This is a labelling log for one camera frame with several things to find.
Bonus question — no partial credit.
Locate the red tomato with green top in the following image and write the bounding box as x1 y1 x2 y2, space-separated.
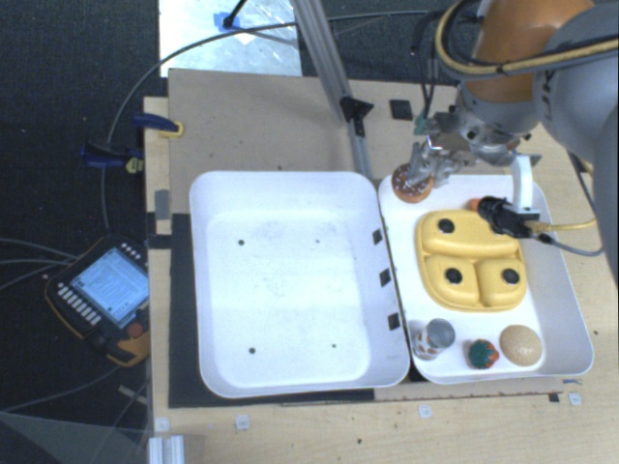
464 338 500 371

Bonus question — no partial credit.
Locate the beige bread roll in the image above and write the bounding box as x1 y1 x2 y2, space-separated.
498 324 544 367

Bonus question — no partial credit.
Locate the brown cardboard board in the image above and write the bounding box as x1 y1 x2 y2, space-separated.
167 68 572 404

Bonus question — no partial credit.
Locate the white bottle with grey cap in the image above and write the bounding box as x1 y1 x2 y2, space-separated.
410 317 457 362

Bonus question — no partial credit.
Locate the yellow divided plate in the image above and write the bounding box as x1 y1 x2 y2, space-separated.
414 209 528 313

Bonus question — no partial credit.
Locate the white plastic tray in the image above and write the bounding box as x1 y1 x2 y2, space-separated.
377 172 595 386
188 170 412 399

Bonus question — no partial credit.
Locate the brown sprinkled doughnut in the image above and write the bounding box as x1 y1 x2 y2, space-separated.
390 161 434 206

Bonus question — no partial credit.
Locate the black cylinder on white bracket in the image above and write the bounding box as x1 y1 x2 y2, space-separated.
477 155 545 240

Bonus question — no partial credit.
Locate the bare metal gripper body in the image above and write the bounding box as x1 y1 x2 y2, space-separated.
419 111 515 168

